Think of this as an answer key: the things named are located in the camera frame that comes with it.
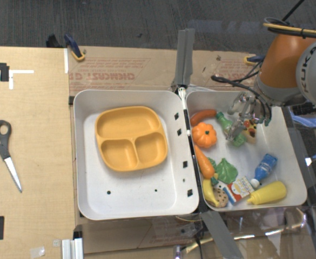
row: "blue toy bottle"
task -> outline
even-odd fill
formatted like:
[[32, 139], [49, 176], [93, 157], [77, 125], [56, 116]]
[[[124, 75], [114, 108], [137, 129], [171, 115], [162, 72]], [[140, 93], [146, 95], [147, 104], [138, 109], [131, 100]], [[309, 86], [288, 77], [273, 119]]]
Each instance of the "blue toy bottle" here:
[[257, 188], [260, 181], [266, 178], [271, 172], [273, 167], [277, 164], [278, 159], [270, 154], [265, 154], [260, 164], [255, 169], [255, 177], [250, 181], [250, 184]]

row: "yellow mustard bottle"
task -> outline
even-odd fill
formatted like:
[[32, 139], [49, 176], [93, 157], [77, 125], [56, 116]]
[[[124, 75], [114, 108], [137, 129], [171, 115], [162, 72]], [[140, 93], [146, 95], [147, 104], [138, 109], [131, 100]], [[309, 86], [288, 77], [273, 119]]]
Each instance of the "yellow mustard bottle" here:
[[252, 192], [248, 202], [254, 205], [274, 202], [286, 196], [286, 187], [281, 181], [275, 181]]

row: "yellow divided plate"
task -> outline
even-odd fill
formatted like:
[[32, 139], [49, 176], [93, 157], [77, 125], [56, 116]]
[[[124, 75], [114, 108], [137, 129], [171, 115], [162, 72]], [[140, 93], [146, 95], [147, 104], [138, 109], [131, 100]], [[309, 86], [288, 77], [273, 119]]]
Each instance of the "yellow divided plate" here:
[[95, 134], [104, 162], [115, 171], [153, 167], [167, 156], [167, 141], [159, 116], [145, 106], [104, 111], [96, 120]]

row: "toy banana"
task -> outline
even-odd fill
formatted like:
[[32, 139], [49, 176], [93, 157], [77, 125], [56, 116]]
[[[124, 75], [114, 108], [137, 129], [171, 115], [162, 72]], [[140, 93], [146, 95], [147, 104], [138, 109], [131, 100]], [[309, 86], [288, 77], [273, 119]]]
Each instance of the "toy banana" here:
[[219, 206], [219, 202], [214, 197], [213, 187], [210, 179], [204, 179], [202, 182], [203, 196], [206, 201], [212, 202], [216, 207]]

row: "toy carrot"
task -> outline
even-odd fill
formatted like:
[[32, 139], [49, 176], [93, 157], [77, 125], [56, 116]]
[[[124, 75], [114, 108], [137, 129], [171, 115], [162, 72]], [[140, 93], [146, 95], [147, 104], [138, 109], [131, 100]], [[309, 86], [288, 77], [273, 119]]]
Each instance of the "toy carrot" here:
[[205, 154], [200, 150], [197, 145], [194, 145], [195, 155], [197, 163], [199, 164], [200, 171], [205, 179], [210, 179], [213, 177], [215, 170], [210, 162], [210, 160], [205, 156]]

